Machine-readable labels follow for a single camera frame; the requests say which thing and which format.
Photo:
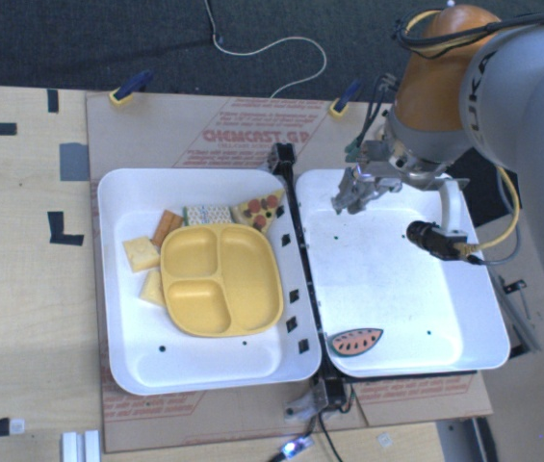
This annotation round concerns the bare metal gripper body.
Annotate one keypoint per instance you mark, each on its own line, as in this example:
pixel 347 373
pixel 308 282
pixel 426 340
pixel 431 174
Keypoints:
pixel 387 159

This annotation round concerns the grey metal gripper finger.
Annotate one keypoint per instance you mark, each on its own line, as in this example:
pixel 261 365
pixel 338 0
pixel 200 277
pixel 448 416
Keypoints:
pixel 364 197
pixel 343 193

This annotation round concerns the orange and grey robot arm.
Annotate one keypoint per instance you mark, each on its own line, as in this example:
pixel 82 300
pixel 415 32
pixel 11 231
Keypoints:
pixel 502 89

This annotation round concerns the white plastic tray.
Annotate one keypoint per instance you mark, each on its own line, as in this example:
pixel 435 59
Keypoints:
pixel 204 354
pixel 387 277

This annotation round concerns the pizza slice toy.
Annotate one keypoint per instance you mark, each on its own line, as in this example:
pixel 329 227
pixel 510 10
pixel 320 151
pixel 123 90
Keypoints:
pixel 258 212

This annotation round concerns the white patterned packet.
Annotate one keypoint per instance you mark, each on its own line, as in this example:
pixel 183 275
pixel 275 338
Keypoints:
pixel 208 214

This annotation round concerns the watermelon slice toy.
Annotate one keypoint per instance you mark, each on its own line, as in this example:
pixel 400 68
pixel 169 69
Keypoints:
pixel 354 341

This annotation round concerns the yellow divided plate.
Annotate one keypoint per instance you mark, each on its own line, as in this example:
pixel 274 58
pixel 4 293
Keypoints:
pixel 222 279

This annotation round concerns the orange wafer biscuit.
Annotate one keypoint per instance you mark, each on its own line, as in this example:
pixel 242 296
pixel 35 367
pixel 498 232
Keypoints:
pixel 165 226

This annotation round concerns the brown cardboard board red print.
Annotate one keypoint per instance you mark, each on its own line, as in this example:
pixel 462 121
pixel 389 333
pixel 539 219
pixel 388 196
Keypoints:
pixel 156 133

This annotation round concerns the yellow cheese square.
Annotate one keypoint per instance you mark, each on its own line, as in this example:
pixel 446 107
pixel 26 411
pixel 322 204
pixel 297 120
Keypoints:
pixel 140 253

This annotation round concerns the yellow cheese wedge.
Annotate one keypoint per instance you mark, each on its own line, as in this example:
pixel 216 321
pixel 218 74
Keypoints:
pixel 153 288

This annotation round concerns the black cylinder on white bracket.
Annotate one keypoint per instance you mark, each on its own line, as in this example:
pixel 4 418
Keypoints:
pixel 437 238

